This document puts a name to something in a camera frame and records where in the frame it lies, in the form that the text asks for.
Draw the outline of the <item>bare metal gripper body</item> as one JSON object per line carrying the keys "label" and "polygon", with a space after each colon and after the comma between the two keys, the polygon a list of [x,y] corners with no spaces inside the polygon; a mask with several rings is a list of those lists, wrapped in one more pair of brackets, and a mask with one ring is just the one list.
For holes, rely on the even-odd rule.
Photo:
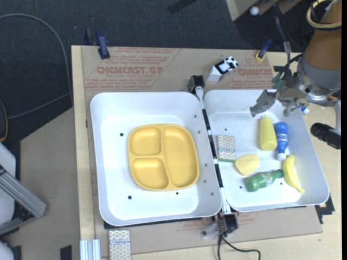
{"label": "bare metal gripper body", "polygon": [[313,79],[308,76],[287,76],[275,83],[277,99],[297,103],[314,103],[333,106],[340,101],[340,77],[323,76]]}

